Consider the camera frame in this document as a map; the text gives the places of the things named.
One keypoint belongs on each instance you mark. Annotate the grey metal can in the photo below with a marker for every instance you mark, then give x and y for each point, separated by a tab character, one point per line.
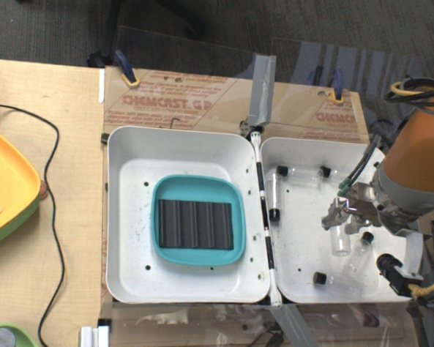
1	339

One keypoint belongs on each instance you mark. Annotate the yellow plate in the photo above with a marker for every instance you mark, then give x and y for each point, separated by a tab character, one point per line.
3	185

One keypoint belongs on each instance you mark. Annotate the green plate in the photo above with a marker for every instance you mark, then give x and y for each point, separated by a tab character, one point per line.
19	232
27	339

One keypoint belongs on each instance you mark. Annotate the teal plate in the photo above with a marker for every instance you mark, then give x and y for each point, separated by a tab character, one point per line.
197	188

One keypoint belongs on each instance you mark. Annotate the black ribbed insert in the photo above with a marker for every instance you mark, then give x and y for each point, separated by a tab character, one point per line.
195	224

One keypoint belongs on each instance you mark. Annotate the thin black and white rod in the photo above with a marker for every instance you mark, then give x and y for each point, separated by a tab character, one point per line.
261	175

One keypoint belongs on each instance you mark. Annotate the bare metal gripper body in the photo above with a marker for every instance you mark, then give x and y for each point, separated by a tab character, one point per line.
365	205

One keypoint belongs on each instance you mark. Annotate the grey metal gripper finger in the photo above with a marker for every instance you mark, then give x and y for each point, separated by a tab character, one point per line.
332	217
355	224

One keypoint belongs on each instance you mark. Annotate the black cylinder on white bracket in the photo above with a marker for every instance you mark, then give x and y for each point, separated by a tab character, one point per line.
394	269

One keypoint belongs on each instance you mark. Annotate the brown cardboard board red print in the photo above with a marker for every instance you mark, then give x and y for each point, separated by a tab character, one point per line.
192	101

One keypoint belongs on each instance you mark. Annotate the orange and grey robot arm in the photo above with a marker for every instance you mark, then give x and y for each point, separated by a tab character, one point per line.
416	152

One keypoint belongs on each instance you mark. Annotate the clear plastic bottle without cap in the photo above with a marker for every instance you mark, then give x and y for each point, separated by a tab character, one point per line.
341	244

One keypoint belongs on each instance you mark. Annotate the white plastic tray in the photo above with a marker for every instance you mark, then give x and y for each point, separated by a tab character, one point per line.
300	247
129	281

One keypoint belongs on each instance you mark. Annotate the black office chair base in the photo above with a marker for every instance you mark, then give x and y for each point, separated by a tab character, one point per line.
112	19

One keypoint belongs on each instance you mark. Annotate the clear plastic bottle black cap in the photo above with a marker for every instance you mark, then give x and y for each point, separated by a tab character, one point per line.
336	283
359	256
274	194
299	173

